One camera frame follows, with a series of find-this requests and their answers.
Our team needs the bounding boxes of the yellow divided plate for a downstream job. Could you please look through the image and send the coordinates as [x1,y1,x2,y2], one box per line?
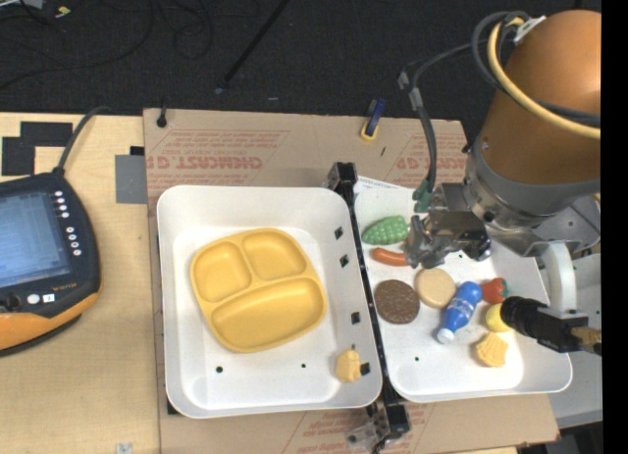
[188,227,330,355]

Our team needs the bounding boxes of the yellow ridged toy food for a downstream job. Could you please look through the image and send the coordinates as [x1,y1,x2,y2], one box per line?
[474,330,510,369]

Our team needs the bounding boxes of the black cylinder on white bracket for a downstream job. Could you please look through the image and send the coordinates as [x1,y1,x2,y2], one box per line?
[499,240,591,354]

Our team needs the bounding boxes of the yellow ball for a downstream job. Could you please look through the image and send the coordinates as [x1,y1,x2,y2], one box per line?
[485,302,514,333]

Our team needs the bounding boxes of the white plastic tray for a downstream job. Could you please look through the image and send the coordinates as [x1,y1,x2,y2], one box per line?
[156,184,385,420]
[352,176,574,404]

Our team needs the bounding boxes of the red pepper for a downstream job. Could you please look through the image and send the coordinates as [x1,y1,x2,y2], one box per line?
[480,277,509,306]

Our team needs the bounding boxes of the black block with thin wires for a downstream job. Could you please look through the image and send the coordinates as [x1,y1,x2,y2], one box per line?
[327,161,358,194]
[380,402,412,439]

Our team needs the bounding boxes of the beige biscuit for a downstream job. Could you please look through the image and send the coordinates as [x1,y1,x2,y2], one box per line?
[412,267,458,310]

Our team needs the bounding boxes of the small yellow toy food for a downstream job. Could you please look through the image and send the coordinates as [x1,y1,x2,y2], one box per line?
[335,348,363,384]

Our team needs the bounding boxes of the orange sausage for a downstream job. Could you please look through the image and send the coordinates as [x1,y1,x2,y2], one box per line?
[371,246,410,268]

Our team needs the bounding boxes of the brown biscuit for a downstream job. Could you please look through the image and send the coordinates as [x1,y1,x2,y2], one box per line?
[373,278,422,326]

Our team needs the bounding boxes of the blue bottle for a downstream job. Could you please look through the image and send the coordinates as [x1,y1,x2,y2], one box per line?
[436,280,484,345]

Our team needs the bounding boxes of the brown cardboard board red print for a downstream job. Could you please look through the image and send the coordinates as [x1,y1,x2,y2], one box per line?
[141,107,561,454]

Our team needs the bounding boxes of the thin black rod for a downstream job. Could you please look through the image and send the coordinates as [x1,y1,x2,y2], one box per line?
[340,180,401,410]

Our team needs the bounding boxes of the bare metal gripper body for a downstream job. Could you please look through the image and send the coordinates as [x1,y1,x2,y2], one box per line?
[423,181,494,262]

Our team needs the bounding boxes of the green grapes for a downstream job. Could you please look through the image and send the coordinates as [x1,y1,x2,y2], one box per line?
[361,215,410,246]

